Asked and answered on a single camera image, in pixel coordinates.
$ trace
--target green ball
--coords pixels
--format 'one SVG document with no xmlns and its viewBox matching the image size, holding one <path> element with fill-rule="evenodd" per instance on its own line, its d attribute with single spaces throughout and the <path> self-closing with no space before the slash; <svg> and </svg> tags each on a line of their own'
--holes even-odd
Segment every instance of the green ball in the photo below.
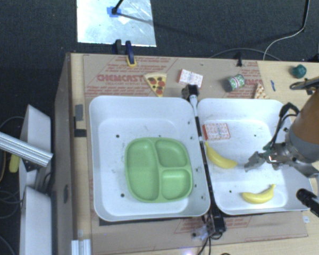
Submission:
<svg viewBox="0 0 319 255">
<path fill-rule="evenodd" d="M 301 64 L 299 64 L 297 67 L 294 67 L 292 69 L 292 75 L 293 77 L 296 77 L 297 79 L 303 78 L 306 72 L 307 72 L 306 68 Z"/>
</svg>

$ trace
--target white tray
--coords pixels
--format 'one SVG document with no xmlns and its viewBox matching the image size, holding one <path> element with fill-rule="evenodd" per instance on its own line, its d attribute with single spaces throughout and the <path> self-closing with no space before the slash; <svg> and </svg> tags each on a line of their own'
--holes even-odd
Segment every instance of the white tray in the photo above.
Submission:
<svg viewBox="0 0 319 255">
<path fill-rule="evenodd" d="M 244 164 L 272 138 L 279 120 L 282 104 L 267 99 L 203 99 L 198 104 L 201 127 L 206 123 L 226 123 L 230 139 L 209 142 L 220 155 L 238 162 L 233 169 L 222 169 L 208 160 L 217 206 L 229 215 L 272 213 L 306 210 L 297 198 L 300 188 L 312 191 L 310 180 L 292 167 L 275 171 L 270 164 L 245 172 Z M 284 127 L 289 127 L 287 119 Z M 281 129 L 276 142 L 283 142 Z M 261 192 L 276 184 L 274 197 L 264 204 L 250 204 L 242 192 Z"/>
<path fill-rule="evenodd" d="M 180 98 L 100 96 L 90 104 L 94 205 L 98 216 L 122 220 L 201 216 L 210 198 L 191 105 Z M 182 200 L 145 203 L 128 190 L 124 154 L 129 142 L 143 137 L 165 137 L 186 147 L 193 188 Z"/>
</svg>

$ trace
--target yellow banana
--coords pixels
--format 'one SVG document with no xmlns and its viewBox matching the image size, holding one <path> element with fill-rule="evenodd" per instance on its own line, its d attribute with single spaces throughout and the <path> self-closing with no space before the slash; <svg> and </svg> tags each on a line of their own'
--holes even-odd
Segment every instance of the yellow banana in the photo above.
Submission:
<svg viewBox="0 0 319 255">
<path fill-rule="evenodd" d="M 213 148 L 209 146 L 208 142 L 205 142 L 204 144 L 207 148 L 207 157 L 214 164 L 224 169 L 230 169 L 237 166 L 238 163 L 236 161 L 222 157 Z"/>
<path fill-rule="evenodd" d="M 261 193 L 242 193 L 242 197 L 249 203 L 261 204 L 270 201 L 274 196 L 275 184 L 272 184 L 267 190 Z"/>
</svg>

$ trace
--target green can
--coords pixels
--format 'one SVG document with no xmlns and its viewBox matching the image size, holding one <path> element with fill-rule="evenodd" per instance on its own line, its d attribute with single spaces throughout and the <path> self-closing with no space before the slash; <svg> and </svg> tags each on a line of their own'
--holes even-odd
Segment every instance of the green can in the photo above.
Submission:
<svg viewBox="0 0 319 255">
<path fill-rule="evenodd" d="M 236 89 L 239 89 L 245 85 L 245 78 L 242 74 L 237 74 L 235 76 L 231 76 L 230 78 L 227 78 L 227 81 L 229 83 L 229 90 L 234 91 Z"/>
</svg>

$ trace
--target divided green plate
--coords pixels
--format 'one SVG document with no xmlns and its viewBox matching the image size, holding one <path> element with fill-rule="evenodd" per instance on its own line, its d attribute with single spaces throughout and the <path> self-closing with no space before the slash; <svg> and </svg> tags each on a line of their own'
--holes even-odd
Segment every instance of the divided green plate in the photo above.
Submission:
<svg viewBox="0 0 319 255">
<path fill-rule="evenodd" d="M 142 202 L 180 200 L 192 189 L 187 149 L 174 139 L 131 141 L 125 151 L 125 176 L 129 191 Z"/>
</svg>

